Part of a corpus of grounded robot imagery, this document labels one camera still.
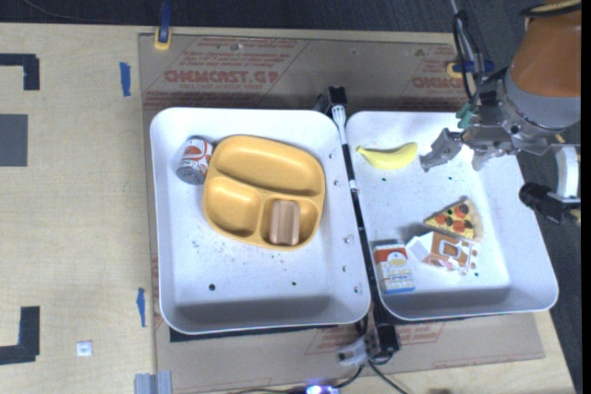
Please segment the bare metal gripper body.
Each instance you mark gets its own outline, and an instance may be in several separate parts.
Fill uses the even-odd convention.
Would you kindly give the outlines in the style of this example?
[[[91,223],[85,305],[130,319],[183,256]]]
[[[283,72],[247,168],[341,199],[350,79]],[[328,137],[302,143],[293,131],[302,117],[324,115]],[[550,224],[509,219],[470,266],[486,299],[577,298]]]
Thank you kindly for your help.
[[[525,151],[542,155],[555,130],[528,118],[502,92],[480,95],[462,141],[481,156],[500,156]]]

